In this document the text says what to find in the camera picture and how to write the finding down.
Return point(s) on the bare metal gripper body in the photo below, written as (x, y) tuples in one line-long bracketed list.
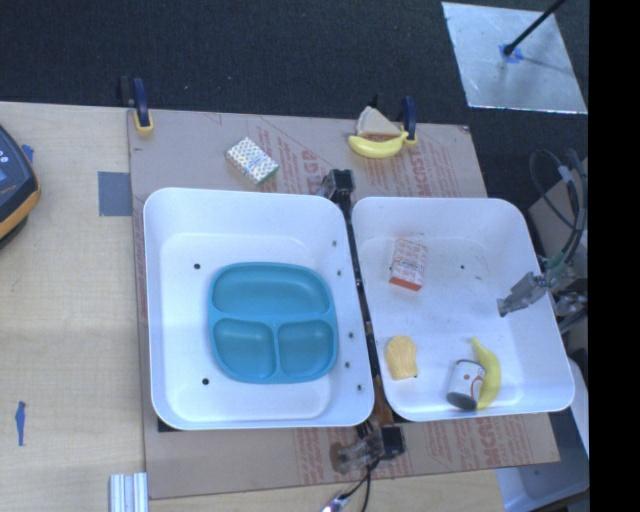
[(567, 300)]

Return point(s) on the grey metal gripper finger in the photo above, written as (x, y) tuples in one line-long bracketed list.
[(522, 295)]

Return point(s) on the white plastic tray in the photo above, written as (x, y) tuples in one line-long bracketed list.
[(465, 320), (180, 310)]

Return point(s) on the yellow banana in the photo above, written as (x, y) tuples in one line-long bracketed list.
[(375, 147), (491, 372)]

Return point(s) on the small white can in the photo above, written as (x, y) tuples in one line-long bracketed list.
[(465, 381)]

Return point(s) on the orange and white carton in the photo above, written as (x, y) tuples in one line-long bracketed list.
[(409, 264)]

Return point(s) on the yellow shell-shaped biscuit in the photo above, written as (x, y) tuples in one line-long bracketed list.
[(401, 357)]

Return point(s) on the beige toy sandwich slice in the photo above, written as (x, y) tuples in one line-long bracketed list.
[(375, 122)]

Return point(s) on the blue divided plate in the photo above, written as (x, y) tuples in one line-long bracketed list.
[(272, 295)]

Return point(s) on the white patterned carton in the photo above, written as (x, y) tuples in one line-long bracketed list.
[(251, 161)]

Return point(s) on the brown cardboard board red print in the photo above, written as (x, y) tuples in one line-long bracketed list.
[(200, 465)]

